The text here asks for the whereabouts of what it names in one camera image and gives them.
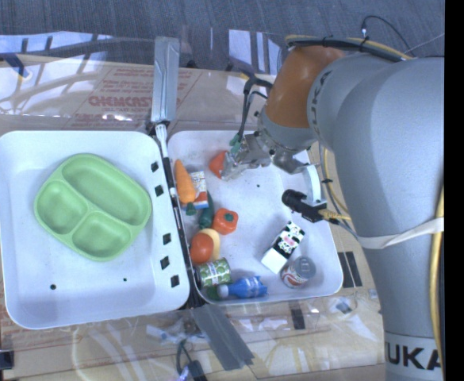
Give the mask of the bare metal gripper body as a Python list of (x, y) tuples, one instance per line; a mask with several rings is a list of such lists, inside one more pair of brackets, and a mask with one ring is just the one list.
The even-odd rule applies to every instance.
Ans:
[(250, 163), (251, 169), (267, 167), (271, 164), (271, 155), (265, 151), (260, 140), (260, 133), (253, 132), (231, 140), (231, 155), (235, 162)]

